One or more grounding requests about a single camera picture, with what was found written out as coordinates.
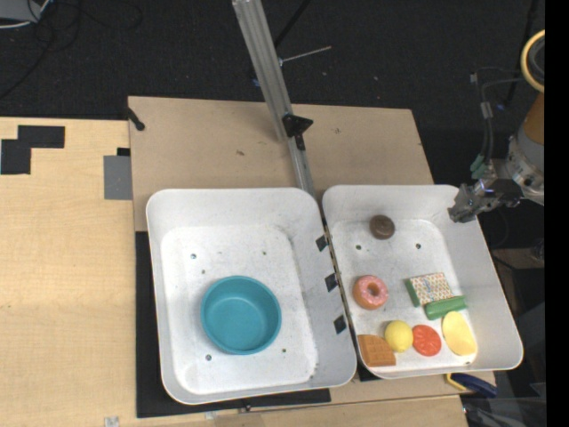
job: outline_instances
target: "toy donut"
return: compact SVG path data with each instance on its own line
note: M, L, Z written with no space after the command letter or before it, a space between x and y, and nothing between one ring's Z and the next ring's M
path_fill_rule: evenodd
M381 278L364 275L357 279L352 289L357 304L368 310L379 309L388 301L389 290Z

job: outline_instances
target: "teal bowl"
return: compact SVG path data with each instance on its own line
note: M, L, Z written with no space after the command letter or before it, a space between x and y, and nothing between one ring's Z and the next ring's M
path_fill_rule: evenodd
M241 275L211 285L202 298L200 316L210 340L231 354L264 350L281 328L275 295L261 282Z

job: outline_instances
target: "white cable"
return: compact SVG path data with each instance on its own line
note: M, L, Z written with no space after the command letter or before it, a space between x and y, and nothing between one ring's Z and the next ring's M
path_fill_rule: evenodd
M48 4L50 4L53 0L45 0L44 4L42 4L42 6L39 9L40 14L42 12L44 12L45 8L47 7ZM31 24L31 21L26 20L25 22L18 22L16 24L11 24L11 25L0 25L0 30L5 29L5 28L20 28L20 27L26 27L29 24Z

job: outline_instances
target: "waffle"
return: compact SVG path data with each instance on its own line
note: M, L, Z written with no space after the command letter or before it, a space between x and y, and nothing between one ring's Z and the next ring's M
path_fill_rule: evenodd
M362 359L368 367L394 366L395 354L384 338L378 335L358 335Z

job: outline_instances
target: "black bracket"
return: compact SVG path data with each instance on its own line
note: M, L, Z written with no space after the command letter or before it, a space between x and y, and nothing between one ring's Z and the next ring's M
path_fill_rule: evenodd
M298 147L299 150L306 150L302 134L307 131L313 123L314 120L295 116L294 114L284 114L283 116L284 131L289 138L293 137L296 140L296 147Z

